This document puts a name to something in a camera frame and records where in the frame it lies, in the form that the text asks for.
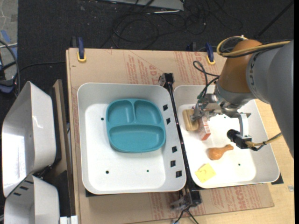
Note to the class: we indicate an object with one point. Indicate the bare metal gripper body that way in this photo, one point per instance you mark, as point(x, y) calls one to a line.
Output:
point(219, 107)

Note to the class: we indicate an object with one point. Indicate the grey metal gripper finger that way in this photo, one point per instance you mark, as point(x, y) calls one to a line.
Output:
point(207, 115)
point(195, 114)

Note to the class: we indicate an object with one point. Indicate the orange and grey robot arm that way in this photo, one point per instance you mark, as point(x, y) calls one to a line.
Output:
point(264, 78)

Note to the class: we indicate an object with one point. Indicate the tan bread slice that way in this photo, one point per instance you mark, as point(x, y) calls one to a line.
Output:
point(188, 122)

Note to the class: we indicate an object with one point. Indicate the white and orange carton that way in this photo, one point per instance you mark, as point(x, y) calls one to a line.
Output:
point(205, 132)

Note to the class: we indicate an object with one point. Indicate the thin black rod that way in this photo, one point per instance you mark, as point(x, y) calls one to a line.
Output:
point(180, 134)

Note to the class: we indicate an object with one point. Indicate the brown chicken drumstick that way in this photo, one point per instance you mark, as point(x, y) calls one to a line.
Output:
point(216, 153)

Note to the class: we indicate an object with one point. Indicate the yellow cheese slice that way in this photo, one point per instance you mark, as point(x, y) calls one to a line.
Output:
point(205, 173)

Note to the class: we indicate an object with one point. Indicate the white plastic tray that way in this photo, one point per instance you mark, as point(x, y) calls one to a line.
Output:
point(233, 171)
point(130, 171)
point(32, 202)
point(25, 134)

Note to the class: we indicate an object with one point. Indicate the blue divided plate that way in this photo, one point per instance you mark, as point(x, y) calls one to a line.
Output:
point(135, 134)

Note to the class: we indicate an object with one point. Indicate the brown cardboard board red print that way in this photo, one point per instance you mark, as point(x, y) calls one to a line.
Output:
point(116, 64)

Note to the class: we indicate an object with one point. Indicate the black cylinder on white bracket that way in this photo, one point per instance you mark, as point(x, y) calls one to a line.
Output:
point(241, 134)

